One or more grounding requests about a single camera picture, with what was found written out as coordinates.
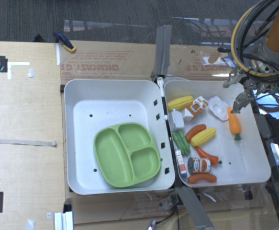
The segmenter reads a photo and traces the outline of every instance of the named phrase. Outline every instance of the black cable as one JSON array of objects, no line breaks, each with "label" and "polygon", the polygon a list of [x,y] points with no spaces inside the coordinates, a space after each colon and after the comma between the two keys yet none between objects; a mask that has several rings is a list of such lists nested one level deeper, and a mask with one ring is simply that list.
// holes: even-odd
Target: black cable
[{"label": "black cable", "polygon": [[160,220],[160,221],[157,221],[155,224],[159,224],[159,223],[162,223],[163,221],[169,219],[170,217],[172,217],[174,215],[174,213],[178,211],[178,209],[175,207],[172,212],[170,213],[170,215],[166,216],[164,219]]},{"label": "black cable", "polygon": [[270,95],[272,95],[273,97],[276,97],[276,99],[279,98],[279,95],[268,93],[268,94],[265,94],[263,96],[258,97],[256,100],[258,101],[258,100],[260,100],[260,99],[262,99],[264,97],[270,96]]},{"label": "black cable", "polygon": [[279,107],[279,105],[277,105],[277,104],[257,104],[258,106],[263,106],[263,107],[265,107],[265,108],[268,108],[267,106],[278,106]]},{"label": "black cable", "polygon": [[260,57],[256,57],[256,56],[251,55],[251,54],[244,54],[244,57],[247,58],[247,59],[253,59],[253,60],[260,61],[260,62],[262,62],[264,64],[270,65],[272,68],[274,68],[275,70],[279,71],[279,66],[274,65],[270,61],[264,60],[264,59],[262,59]]},{"label": "black cable", "polygon": [[[217,50],[220,53],[229,53],[229,52],[231,52],[230,49],[226,49],[226,48],[222,48],[222,47],[219,47]],[[253,56],[251,54],[244,54],[244,55],[247,58],[249,58],[249,59],[259,60],[259,61],[261,61],[261,62],[263,62],[265,64],[269,64],[272,67],[276,67],[271,62],[265,61],[265,60],[263,60],[261,58],[255,57],[255,56]],[[253,70],[253,69],[249,69],[248,71],[244,71],[243,70],[243,72],[247,75],[248,78],[252,78],[252,79],[254,79],[254,80],[256,80],[257,82],[260,82],[260,83],[269,83],[269,84],[279,83],[279,74],[276,75],[276,76],[270,76],[270,77],[266,77],[266,78],[261,78],[261,77],[257,77],[257,76],[253,76],[253,75],[248,74],[248,72],[251,71],[251,70]]]},{"label": "black cable", "polygon": [[[223,35],[226,33],[226,31],[220,31],[218,27],[216,27],[216,28],[217,28],[217,31],[213,31],[213,32],[212,32],[212,31],[209,29],[209,27],[208,27],[208,25],[207,25],[206,23],[203,23],[203,22],[200,22],[200,21],[187,20],[187,22],[188,22],[189,24],[191,24],[191,25],[197,27],[197,29],[198,29],[198,31],[199,31],[200,33],[202,33],[202,32],[206,33],[206,36],[209,35],[209,36],[211,36],[211,37],[217,37],[217,36],[213,35],[212,33],[219,33],[219,36],[221,37],[221,36],[223,36]],[[204,30],[203,28],[199,27],[197,24],[205,25],[206,28],[207,28],[207,30]]]},{"label": "black cable", "polygon": [[276,0],[263,0],[260,2],[260,5],[257,5],[254,9],[253,9],[253,15],[250,17],[250,15],[248,15],[250,18],[247,19],[247,22],[244,25],[244,29],[242,30],[241,33],[241,37],[239,40],[239,44],[238,44],[238,56],[240,58],[240,60],[243,62],[243,45],[246,39],[246,35],[250,29],[250,27],[252,26],[253,22],[255,21],[255,19],[273,2],[275,2]]},{"label": "black cable", "polygon": [[269,120],[269,118],[265,118],[265,120],[269,123],[268,127],[270,129],[270,133],[271,133],[271,136],[269,138],[267,138],[267,140],[271,139],[271,138],[274,138],[274,135],[275,135],[275,128],[274,128],[274,125],[273,123]]},{"label": "black cable", "polygon": [[272,11],[272,13],[268,16],[268,18],[266,19],[266,21],[259,27],[259,29],[257,30],[257,34],[251,41],[249,41],[248,43],[246,43],[246,45],[244,45],[244,48],[248,47],[250,44],[254,43],[255,41],[257,41],[258,39],[260,39],[262,36],[264,36],[265,34],[267,34],[267,32],[269,31],[269,29],[266,29],[263,33],[261,33],[263,31],[263,29],[270,24],[274,18],[275,18],[275,14],[279,11],[279,5]]}]

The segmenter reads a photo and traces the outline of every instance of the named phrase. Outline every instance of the white box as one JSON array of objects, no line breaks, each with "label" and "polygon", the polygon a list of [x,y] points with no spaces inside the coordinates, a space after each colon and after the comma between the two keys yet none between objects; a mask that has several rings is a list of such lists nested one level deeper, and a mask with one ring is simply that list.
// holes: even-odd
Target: white box
[{"label": "white box", "polygon": [[[244,88],[240,83],[223,88],[223,81],[193,81],[193,80],[172,80],[165,84],[164,92],[166,101],[185,95],[192,95],[194,98],[202,96],[209,100],[217,95],[231,107],[236,96],[243,92]],[[193,126],[205,124],[207,127],[216,128],[216,135],[208,142],[200,146],[201,149],[211,155],[218,156],[223,162],[212,166],[210,173],[216,175],[217,181],[198,181],[194,184],[184,183],[191,187],[209,187],[230,184],[262,183],[271,175],[265,149],[257,128],[251,105],[243,108],[240,114],[236,114],[241,125],[241,141],[235,141],[229,130],[228,121],[221,121],[212,112],[205,108],[190,122],[185,122],[184,134]],[[184,163],[187,164],[189,157],[199,157],[194,147],[191,146],[189,156],[184,156]]]},{"label": "white box", "polygon": [[[222,81],[170,80],[164,86],[167,102],[189,94],[206,100],[217,95],[230,106],[243,90],[241,84],[223,88]],[[72,80],[65,87],[65,114],[68,184],[77,194],[165,190],[173,185],[176,178],[161,92],[152,81]],[[242,127],[241,141],[234,141],[228,122],[216,118],[208,108],[190,122],[185,122],[185,134],[201,123],[216,128],[216,136],[201,148],[223,162],[211,169],[210,173],[217,176],[215,183],[198,181],[189,184],[180,177],[185,185],[209,187],[261,183],[269,179],[270,165],[251,106],[243,108],[237,115]],[[99,130],[124,122],[138,122],[149,130],[162,159],[161,169],[157,176],[146,182],[115,188],[107,184],[100,173],[94,156],[93,138]],[[185,164],[190,156],[198,157],[194,148],[191,148],[189,156],[184,156]]]},{"label": "white box", "polygon": [[[72,80],[65,86],[67,177],[81,195],[164,190],[175,181],[175,169],[159,87],[149,80]],[[103,128],[137,122],[150,132],[161,167],[153,178],[126,188],[109,185],[102,176],[93,139]]]}]

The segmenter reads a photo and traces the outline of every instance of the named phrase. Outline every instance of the tape strip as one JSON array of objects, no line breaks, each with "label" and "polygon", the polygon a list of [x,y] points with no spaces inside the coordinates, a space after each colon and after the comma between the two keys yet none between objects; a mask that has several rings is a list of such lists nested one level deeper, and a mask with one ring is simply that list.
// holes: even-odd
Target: tape strip
[{"label": "tape strip", "polygon": [[56,64],[59,66],[60,65],[60,48],[59,48],[59,43],[56,44]]},{"label": "tape strip", "polygon": [[11,80],[11,67],[12,66],[29,66],[29,62],[8,62],[7,63],[7,79]]},{"label": "tape strip", "polygon": [[31,145],[31,146],[56,146],[56,141],[0,139],[0,144],[20,144],[20,145]]},{"label": "tape strip", "polygon": [[31,220],[31,219],[28,219],[28,220],[26,221],[26,224],[25,224],[23,230],[33,230],[33,229],[34,229],[34,226],[35,226],[35,221],[33,221],[33,220]]}]

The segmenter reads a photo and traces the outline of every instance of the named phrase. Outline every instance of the white tape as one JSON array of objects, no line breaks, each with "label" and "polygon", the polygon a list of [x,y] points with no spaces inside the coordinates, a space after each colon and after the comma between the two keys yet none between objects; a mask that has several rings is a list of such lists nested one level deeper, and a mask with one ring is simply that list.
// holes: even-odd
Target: white tape
[{"label": "white tape", "polygon": [[20,145],[31,145],[31,146],[56,146],[56,141],[0,139],[0,144],[20,144]]},{"label": "white tape", "polygon": [[33,230],[35,221],[28,219],[23,230]]},{"label": "white tape", "polygon": [[7,63],[7,79],[11,80],[11,67],[12,66],[29,66],[29,62],[8,62]]},{"label": "white tape", "polygon": [[56,44],[56,64],[59,66],[60,65],[60,49],[59,49],[59,43]]},{"label": "white tape", "polygon": [[74,230],[72,211],[54,214],[54,230]]}]

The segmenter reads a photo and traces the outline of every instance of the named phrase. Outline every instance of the white sticker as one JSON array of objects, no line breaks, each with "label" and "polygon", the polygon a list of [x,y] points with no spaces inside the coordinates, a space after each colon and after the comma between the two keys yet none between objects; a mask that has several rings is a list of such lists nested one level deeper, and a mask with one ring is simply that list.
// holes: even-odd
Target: white sticker
[{"label": "white sticker", "polygon": [[53,219],[53,212],[47,212],[46,218]]},{"label": "white sticker", "polygon": [[28,69],[28,77],[29,77],[29,78],[34,77],[34,69],[33,69],[33,68],[29,68],[29,69]]}]

